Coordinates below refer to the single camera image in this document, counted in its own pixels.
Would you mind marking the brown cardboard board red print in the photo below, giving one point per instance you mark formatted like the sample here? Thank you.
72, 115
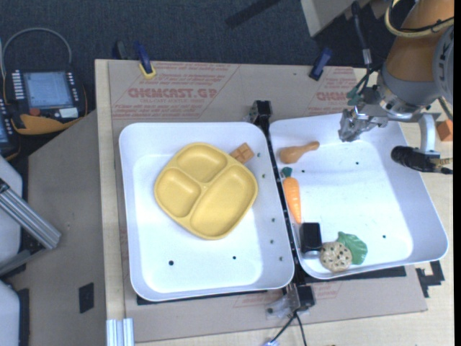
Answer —
201, 96

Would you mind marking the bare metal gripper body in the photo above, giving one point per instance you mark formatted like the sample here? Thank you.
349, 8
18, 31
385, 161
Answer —
371, 112

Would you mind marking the tan chicken drumstick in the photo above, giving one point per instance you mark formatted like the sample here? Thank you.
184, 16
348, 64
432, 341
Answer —
291, 154

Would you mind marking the white plastic tray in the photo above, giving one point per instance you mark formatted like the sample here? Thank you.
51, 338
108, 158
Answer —
360, 200
201, 265

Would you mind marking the black box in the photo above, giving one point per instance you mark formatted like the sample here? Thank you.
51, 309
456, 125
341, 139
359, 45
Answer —
310, 237

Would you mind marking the brown chocolate piece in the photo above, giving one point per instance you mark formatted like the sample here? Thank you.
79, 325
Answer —
242, 153

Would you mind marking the yellow divided plate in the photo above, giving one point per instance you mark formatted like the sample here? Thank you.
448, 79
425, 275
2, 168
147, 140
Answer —
216, 200

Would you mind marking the orange cube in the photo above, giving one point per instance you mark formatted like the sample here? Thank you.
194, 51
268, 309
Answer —
446, 131

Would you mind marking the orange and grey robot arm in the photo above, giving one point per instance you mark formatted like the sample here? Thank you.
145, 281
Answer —
414, 60

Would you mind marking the orange carrot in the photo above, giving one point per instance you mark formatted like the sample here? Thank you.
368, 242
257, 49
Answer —
292, 197

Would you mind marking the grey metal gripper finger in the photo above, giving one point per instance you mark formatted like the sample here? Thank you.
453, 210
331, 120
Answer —
360, 128
345, 131

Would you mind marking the thin black rod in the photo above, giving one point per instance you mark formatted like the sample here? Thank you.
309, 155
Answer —
279, 186

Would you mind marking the black cylinder on white bracket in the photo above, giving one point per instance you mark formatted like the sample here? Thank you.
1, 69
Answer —
410, 157

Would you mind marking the green lettuce leaf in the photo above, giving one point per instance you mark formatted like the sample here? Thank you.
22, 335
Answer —
356, 248

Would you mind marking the chocolate chip biscuit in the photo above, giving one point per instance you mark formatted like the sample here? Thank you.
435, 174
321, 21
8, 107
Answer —
335, 257

